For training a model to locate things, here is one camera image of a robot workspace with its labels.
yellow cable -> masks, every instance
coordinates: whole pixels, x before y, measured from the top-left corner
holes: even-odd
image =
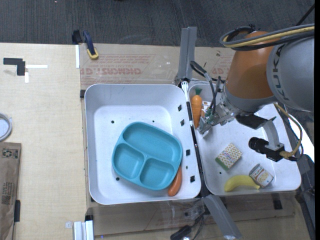
[[[274,103],[274,105],[282,112],[285,114],[286,117],[288,117],[289,119],[291,119],[295,124],[296,126],[298,126],[299,128],[299,131],[300,131],[300,138],[298,140],[298,143],[296,145],[296,147],[294,148],[294,150],[292,150],[291,152],[287,152],[287,151],[281,151],[280,152],[280,155],[282,157],[284,157],[285,159],[288,159],[289,157],[292,157],[296,154],[296,152],[298,151],[300,145],[301,145],[301,141],[302,141],[302,128],[301,126],[298,124],[298,122],[296,120],[293,119],[293,117],[291,115],[289,115],[287,113],[287,111],[285,111],[281,106],[279,106],[277,103]]]
[[[303,28],[299,28],[299,29],[294,29],[294,30],[282,32],[282,33],[268,35],[265,37],[257,36],[257,38],[254,40],[244,41],[244,42],[235,43],[235,44],[224,44],[224,46],[228,47],[228,48],[235,48],[235,47],[241,47],[241,46],[255,45],[255,44],[263,42],[263,41],[269,41],[272,39],[282,38],[282,37],[286,37],[286,36],[290,36],[290,35],[294,35],[294,34],[299,34],[299,33],[304,33],[304,32],[309,32],[309,31],[313,31],[313,30],[315,30],[315,26],[303,27]],[[228,38],[228,35],[223,39],[223,41],[226,42],[227,38]]]

orange carrot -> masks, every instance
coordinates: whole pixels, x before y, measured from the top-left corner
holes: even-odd
[[[195,88],[195,95],[191,99],[191,110],[194,127],[198,128],[200,116],[201,116],[201,108],[202,108],[202,98],[200,96],[202,89]]]
[[[182,184],[182,168],[181,168],[181,165],[179,166],[178,168],[178,171],[176,172],[176,175],[168,189],[168,196],[169,197],[173,197],[175,196],[180,187],[181,187],[181,184]]]

blue plate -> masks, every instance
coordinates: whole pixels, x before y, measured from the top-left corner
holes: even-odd
[[[182,159],[176,137],[144,122],[129,124],[112,153],[112,167],[122,178],[150,190],[163,190],[174,180]]]

banana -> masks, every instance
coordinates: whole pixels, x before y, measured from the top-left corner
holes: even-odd
[[[250,186],[254,187],[257,190],[260,188],[254,180],[248,175],[235,175],[229,178],[224,184],[224,191],[230,192],[239,186]]]

can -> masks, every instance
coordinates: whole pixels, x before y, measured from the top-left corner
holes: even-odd
[[[249,172],[249,176],[262,188],[268,186],[274,179],[274,177],[264,169],[260,163],[252,168]]]

